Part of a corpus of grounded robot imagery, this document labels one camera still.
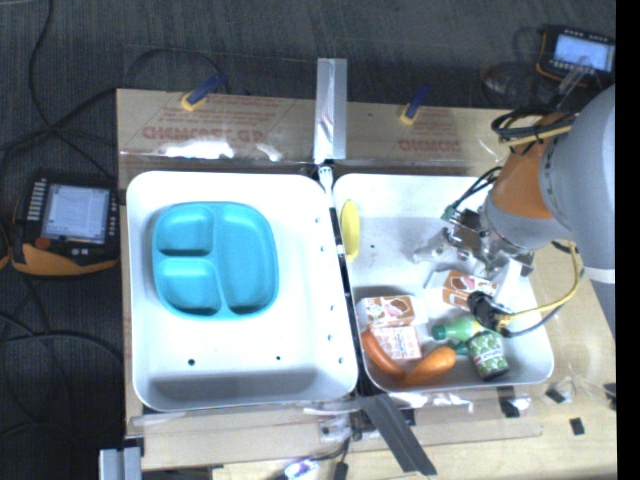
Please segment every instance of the carrot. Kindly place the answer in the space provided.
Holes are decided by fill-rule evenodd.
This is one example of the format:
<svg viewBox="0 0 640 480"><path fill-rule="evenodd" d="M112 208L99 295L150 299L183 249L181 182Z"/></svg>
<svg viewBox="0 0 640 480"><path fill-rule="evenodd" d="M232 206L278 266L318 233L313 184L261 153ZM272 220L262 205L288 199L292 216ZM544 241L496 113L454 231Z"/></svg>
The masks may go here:
<svg viewBox="0 0 640 480"><path fill-rule="evenodd" d="M371 359L378 368L394 379L402 380L404 378L407 372L387 355L371 331L366 330L360 334L360 340L362 342L362 348L369 356L369 359Z"/></svg>
<svg viewBox="0 0 640 480"><path fill-rule="evenodd" d="M438 347L427 354L402 380L405 387L425 384L429 379L442 375L456 364L456 351L451 347Z"/></svg>

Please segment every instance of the green bottle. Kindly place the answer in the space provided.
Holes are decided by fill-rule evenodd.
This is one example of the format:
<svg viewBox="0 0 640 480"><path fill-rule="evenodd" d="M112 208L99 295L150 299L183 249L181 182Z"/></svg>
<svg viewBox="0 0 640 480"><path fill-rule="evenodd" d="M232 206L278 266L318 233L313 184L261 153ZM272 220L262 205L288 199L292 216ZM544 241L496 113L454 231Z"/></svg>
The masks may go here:
<svg viewBox="0 0 640 480"><path fill-rule="evenodd" d="M467 341L476 334L486 330L472 315L462 315L453 320L449 325L434 325L431 328L431 336L436 341L453 338L458 341Z"/></svg>

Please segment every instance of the transparent plastic sheet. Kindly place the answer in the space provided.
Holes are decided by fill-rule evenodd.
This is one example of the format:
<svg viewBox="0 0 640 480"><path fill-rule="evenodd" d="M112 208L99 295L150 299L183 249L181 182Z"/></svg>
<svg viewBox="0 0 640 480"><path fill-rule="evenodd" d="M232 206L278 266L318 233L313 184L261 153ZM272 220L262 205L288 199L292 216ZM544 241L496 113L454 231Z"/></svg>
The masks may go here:
<svg viewBox="0 0 640 480"><path fill-rule="evenodd" d="M132 59L146 50L144 47L132 47ZM189 143L192 137L186 134L186 140L180 139L180 141L188 143L187 150L191 149L189 154L186 154L186 150L182 148L177 156L168 155L166 148L153 150L152 153L135 151L132 147L133 143L127 139L140 138L144 126L155 126L157 134L158 128L161 127L160 123L163 121L154 122L153 120L169 117L159 114L160 109L169 101L171 108L175 110L180 98L210 72L204 69L201 75L195 76L193 71L189 71L189 77L193 78L186 82L183 78L173 85L158 83L155 87L161 87L162 91L153 90L153 84L149 84L150 87L147 87L147 90L134 89L133 85L140 84L132 83L129 89L122 90L119 94L118 124L122 189L128 185L135 174L153 169L295 172L303 175L311 172L316 107L314 98L317 96L317 60L270 59L273 69L260 71L260 76L250 76L256 74L253 65L255 59L251 57L218 55L216 60L223 63L221 65L225 66L226 72L243 74L241 79L244 83L236 86L233 90L235 94L211 95L203 109L215 109L213 111L217 112L224 107L233 111L236 105L240 105L245 110L252 108L252 112L254 106L257 109L263 109L265 103L268 108L272 103L277 102L277 105L269 111L269 113L275 112L275 116L267 116L262 123L248 130L249 139L244 142L249 146L245 149L237 147L238 143L230 142L229 137L225 136L226 142L220 144L220 154L212 155L211 151L202 153L197 149L197 144ZM353 94L357 95L361 91L357 75L365 71L366 66L357 59L353 61L347 59L347 64L349 87L355 86L355 88L353 91L350 90L351 97L347 102L347 155L344 160L338 160L335 164L337 178L362 171L479 176L488 168L499 165L506 158L508 150L498 145L496 137L489 128L491 120L504 114L505 110L484 109L482 114L479 114L475 108L436 107L430 105L427 100L420 108L413 125L407 126L401 123L399 118L411 96L413 87L405 86L403 94L407 94L407 98L400 99L395 97L399 91L394 83L398 79L412 80L412 73L417 71L414 70L415 66L404 66L402 72L396 71L397 76L393 80L385 77L375 79L378 85L374 92L389 95L388 98L391 101L364 103L351 101L351 99ZM169 78L177 76L175 73L164 75ZM236 93L238 87L244 87L244 90L240 89L243 93L241 96ZM123 120L132 116L137 120L134 124L123 124ZM233 127L232 122L223 122L225 126ZM270 128L274 122L277 123L276 127ZM278 127L282 128L282 134L273 135L271 138L274 140L270 141L270 133ZM251 137L254 136L255 131L263 133L258 142L266 143L273 148L270 150L271 157L264 148L259 150L255 144L251 144ZM175 137L164 139L171 139L168 142L176 142L173 140ZM548 252L545 251L545 258L551 256L552 259L547 261L551 263L558 261L556 254L560 253L551 251L547 254ZM566 261L568 271L570 268L568 258ZM541 302L554 300L566 288L549 287L548 277L540 276L541 272L538 271L540 269L544 273L545 268L546 265L536 265L530 277L536 297ZM613 377L611 381L615 382L615 370L613 375L610 374L610 356L603 353L595 359L589 357L586 363L578 361L574 364L577 357L572 350L574 344L565 342L566 331L576 325L576 318L579 319L574 316L565 322L565 315L571 311L575 313L579 312L579 309L569 303L545 325L553 350L554 369L550 377L543 382L505 386L507 388L505 390L488 386L480 389L474 387L425 393L392 392L391 396L400 408L416 410L418 428L415 430L421 442L438 444L538 435L540 426L535 418L535 405L537 403L551 405L571 403L576 390L590 392L598 402L608 403L607 392L600 388L599 379L604 375L607 379ZM242 428L244 425L247 433L253 435L277 426L290 436L298 435L297 432L302 432L304 429L310 437L301 438L300 448L319 451L325 449L331 441L327 440L326 435L323 437L322 432L319 431L321 424L339 417L337 415L357 412L357 409L351 405L351 401L346 399L335 401L333 405L328 406L309 402L308 404L156 414L144 408L136 400L129 381L130 379L127 386L127 432L132 437L145 435L170 437L186 432L199 436L217 434L217 439L224 441L224 436L231 432L231 428ZM505 410L509 411L509 407L516 410L519 418L509 418L505 424L507 417ZM424 428L429 429L426 431L428 435L421 430L423 427L420 426L420 422L425 424ZM473 427L471 434L468 432L470 426ZM376 440L374 435L370 443L363 443L361 446L363 450L379 449L384 448L384 443L380 439ZM269 453L270 450L267 447L264 455L255 459L272 458ZM226 457L230 462L245 459L245 456L238 455L235 451L228 452Z"/></svg>

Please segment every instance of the green can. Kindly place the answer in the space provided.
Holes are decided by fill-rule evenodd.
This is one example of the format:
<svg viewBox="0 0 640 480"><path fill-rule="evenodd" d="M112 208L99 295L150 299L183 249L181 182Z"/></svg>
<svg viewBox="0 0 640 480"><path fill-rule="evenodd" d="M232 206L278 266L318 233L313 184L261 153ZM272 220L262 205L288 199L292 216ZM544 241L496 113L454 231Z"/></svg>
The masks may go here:
<svg viewBox="0 0 640 480"><path fill-rule="evenodd" d="M501 337L486 331L467 341L471 360L483 380L492 380L509 371L507 358L502 350Z"/></svg>

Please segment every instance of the wooden table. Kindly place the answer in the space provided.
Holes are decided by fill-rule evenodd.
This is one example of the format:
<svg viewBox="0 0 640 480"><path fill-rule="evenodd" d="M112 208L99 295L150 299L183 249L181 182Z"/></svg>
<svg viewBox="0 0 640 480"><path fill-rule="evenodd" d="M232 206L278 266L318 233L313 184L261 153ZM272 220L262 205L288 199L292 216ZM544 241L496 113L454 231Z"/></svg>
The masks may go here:
<svg viewBox="0 0 640 480"><path fill-rule="evenodd" d="M224 163L220 162L208 164L140 153L139 148L146 147L144 140L140 142L140 139L146 139L142 135L144 127L155 126L157 133L159 126L153 120L159 116L166 126L165 118L170 119L172 113L175 118L175 101L179 101L179 95L119 91L119 183L122 192L136 174L146 170L224 169ZM218 99L215 103L220 106L225 102ZM232 103L241 104L247 115L267 112L264 98L255 98L255 106L252 106L251 97ZM272 144L277 144L281 151L288 140L296 140L300 147L300 137L304 144L310 144L313 102L279 99L266 108L268 113L262 123L258 119L240 122L236 127L240 127L240 131L244 129L247 137L258 137L262 133L261 140L267 137L265 142L271 132L277 139ZM398 112L399 109L391 105L349 104L350 157L366 157L369 160L365 162L366 168L374 171L386 165L396 172L405 172L409 163L411 169L420 172L475 176L484 172L487 166L496 165L506 155L494 146L495 138L490 131L491 120L502 112L428 109L413 131L398 124ZM278 118L275 124L274 115ZM264 160L254 146L250 140L234 144L240 154L243 151L247 156L258 154L258 161ZM305 148L296 153L301 158L285 155L281 165L265 165L275 170L300 171ZM327 442L320 430L331 417L305 413L300 407L143 415L143 405L132 386L126 207L121 206L121 210L126 418L128 436L142 437L144 441L143 470L223 465L211 471L212 478L262 480L281 473L282 468L296 457L334 450L336 443ZM567 291L572 274L566 255L549 246L536 254L535 267L532 284L540 301L556 300ZM547 332L556 368L548 383L516 388L516 398L528 403L520 417L507 418L497 396L485 393L469 393L470 404L428 406L415 412L413 431L425 446L440 478L616 477L617 413L610 407L603 389L605 383L614 383L616 379L615 344L588 282L581 284L577 295L547 324ZM549 387L557 388L566 395L567 401L553 401L545 394ZM582 434L574 433L572 427L572 421L578 420L584 428ZM334 462L321 462L321 468L308 478L332 478ZM346 462L349 480L405 478L407 475L376 433L353 441Z"/></svg>

